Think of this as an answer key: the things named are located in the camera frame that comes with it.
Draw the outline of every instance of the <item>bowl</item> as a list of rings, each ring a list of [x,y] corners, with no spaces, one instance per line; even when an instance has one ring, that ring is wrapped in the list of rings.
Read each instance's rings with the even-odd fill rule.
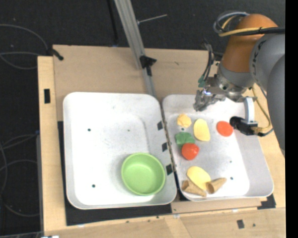
[[[157,194],[165,183],[163,165],[149,153],[128,156],[122,164],[121,176],[127,189],[141,196]]]

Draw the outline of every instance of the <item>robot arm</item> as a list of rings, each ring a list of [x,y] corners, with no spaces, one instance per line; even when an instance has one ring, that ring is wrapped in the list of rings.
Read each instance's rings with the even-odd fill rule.
[[[223,31],[228,20],[222,26],[217,26],[219,23],[215,22],[220,36],[232,36],[216,75],[199,79],[202,90],[197,91],[194,108],[202,111],[209,104],[223,101],[226,97],[247,104],[250,97],[244,97],[243,93],[254,83],[258,84],[267,92],[271,123],[285,155],[285,30],[260,14],[230,12],[226,15],[243,18],[235,30],[228,32]],[[251,129],[254,124],[243,119],[244,124],[237,126],[241,121],[236,118],[231,120],[232,126],[241,128],[244,134],[256,134]]]

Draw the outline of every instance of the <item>orange disc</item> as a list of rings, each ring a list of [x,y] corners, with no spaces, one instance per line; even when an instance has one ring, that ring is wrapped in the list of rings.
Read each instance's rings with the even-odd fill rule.
[[[219,121],[217,123],[218,133],[224,137],[231,136],[234,129],[227,121]]]

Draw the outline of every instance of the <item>empty white tray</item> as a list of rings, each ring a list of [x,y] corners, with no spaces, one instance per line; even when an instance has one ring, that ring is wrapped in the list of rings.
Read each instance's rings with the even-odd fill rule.
[[[186,172],[191,166],[199,166],[209,173],[211,179],[227,178],[227,182],[214,194],[201,197],[181,190],[191,201],[219,200],[245,197],[266,197],[273,192],[273,181],[257,136],[246,136],[237,130],[229,137],[221,136],[216,130],[218,121],[229,122],[232,116],[245,117],[243,103],[230,99],[209,105],[206,110],[193,109],[195,95],[170,95],[163,100],[168,137],[174,159],[176,175],[180,186],[188,179]],[[186,114],[192,120],[188,128],[180,127],[177,118]],[[211,139],[207,142],[196,140],[200,147],[198,156],[191,161],[184,159],[176,144],[179,132],[193,134],[196,119],[204,119],[209,127]]]
[[[147,94],[68,94],[63,102],[67,196],[79,209],[162,205],[177,188],[159,102]],[[138,196],[121,179],[126,157],[147,152],[166,171],[156,195]]]

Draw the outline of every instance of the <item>table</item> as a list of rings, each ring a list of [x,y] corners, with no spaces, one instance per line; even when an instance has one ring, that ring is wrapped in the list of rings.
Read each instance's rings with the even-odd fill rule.
[[[61,237],[265,237],[286,236],[285,158],[274,133],[260,143],[274,181],[275,208],[257,207],[266,198],[220,202],[171,203],[172,214],[66,225],[57,122],[63,119],[62,102],[74,91],[146,93],[142,72],[129,48],[54,45],[64,60],[38,57],[40,106],[42,229]],[[194,50],[146,49],[157,59],[152,66],[157,99],[169,94],[195,94],[208,53]],[[260,91],[261,103],[267,105]],[[267,121],[255,105],[256,120]]]

